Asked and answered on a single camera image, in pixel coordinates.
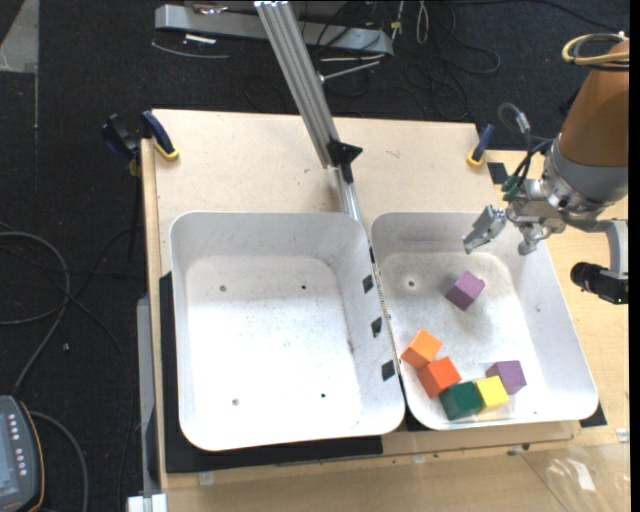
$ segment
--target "red-orange cube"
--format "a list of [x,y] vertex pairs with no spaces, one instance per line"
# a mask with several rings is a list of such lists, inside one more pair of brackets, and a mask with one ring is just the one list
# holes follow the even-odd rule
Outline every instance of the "red-orange cube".
[[448,387],[460,382],[461,377],[449,356],[444,356],[425,366],[418,374],[418,379],[420,379],[427,395],[430,398],[435,398]]
[[440,347],[442,342],[438,338],[424,329],[419,329],[400,358],[416,370],[422,370],[435,361]]

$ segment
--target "purple block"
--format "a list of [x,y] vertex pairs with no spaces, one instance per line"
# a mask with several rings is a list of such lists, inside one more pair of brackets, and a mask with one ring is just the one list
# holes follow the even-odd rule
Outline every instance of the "purple block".
[[465,270],[445,294],[445,297],[462,311],[465,311],[478,298],[483,288],[484,281]]
[[498,361],[491,365],[485,375],[487,377],[498,375],[504,389],[507,390],[507,395],[515,395],[527,385],[520,361]]

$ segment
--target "black floor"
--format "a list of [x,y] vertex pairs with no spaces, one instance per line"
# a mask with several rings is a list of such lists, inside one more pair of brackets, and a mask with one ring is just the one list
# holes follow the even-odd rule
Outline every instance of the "black floor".
[[[184,34],[154,29],[154,10],[164,3],[41,0],[37,81],[0,72],[0,234],[26,232],[51,244],[69,268],[73,296],[19,398],[74,434],[88,465],[89,510],[97,512],[123,510],[125,497],[142,489],[136,304],[146,290],[141,233],[128,258],[136,178],[106,149],[101,126],[118,113],[139,136],[138,115],[147,108],[296,112],[268,43],[184,45]],[[0,1],[0,37],[19,4]],[[397,2],[349,4],[335,23],[372,21],[390,33]],[[499,122],[498,106],[517,105],[533,133],[554,136],[588,72],[562,61],[564,44],[587,33],[629,34],[628,1],[459,0],[426,2],[423,46],[415,36],[417,5],[405,2],[394,57],[328,82],[334,115],[463,121],[478,129],[491,123],[490,147],[521,149],[521,137]],[[221,55],[228,57],[210,58]],[[321,62],[320,69],[327,75],[350,65]],[[65,298],[65,273],[51,250],[17,240],[0,237],[0,393],[11,392]],[[45,506],[80,510],[73,447],[49,424],[36,426]]]

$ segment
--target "white tray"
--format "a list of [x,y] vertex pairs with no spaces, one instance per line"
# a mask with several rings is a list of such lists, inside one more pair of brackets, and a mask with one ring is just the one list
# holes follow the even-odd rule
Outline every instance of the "white tray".
[[[423,327],[443,342],[462,381],[485,377],[495,361],[517,359],[528,385],[490,412],[449,421],[417,370],[400,362],[407,404],[423,425],[460,429],[583,419],[598,395],[544,242],[527,256],[522,235],[507,223],[500,236],[466,254],[462,239],[475,213],[388,213],[371,227],[387,313],[398,356]],[[445,293],[469,270],[485,282],[462,311]]]
[[215,451],[380,435],[405,412],[364,229],[189,212],[170,231],[180,426]]

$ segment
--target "cube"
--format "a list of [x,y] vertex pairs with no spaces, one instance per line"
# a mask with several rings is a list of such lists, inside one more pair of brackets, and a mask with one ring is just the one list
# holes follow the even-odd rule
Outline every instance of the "cube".
[[400,358],[416,370],[422,370],[429,363],[435,361],[440,347],[442,347],[442,342],[438,338],[424,329],[418,329]]
[[466,311],[483,289],[484,281],[465,270],[445,294],[445,297],[462,311]]
[[507,390],[498,375],[475,381],[483,403],[483,411],[490,411],[509,402]]
[[418,374],[427,395],[430,398],[439,396],[445,389],[457,382],[461,377],[449,356],[429,363]]
[[471,416],[483,407],[478,388],[473,382],[454,384],[440,395],[440,402],[449,421]]
[[507,395],[515,395],[527,385],[520,361],[497,361],[485,372],[487,377],[498,375]]

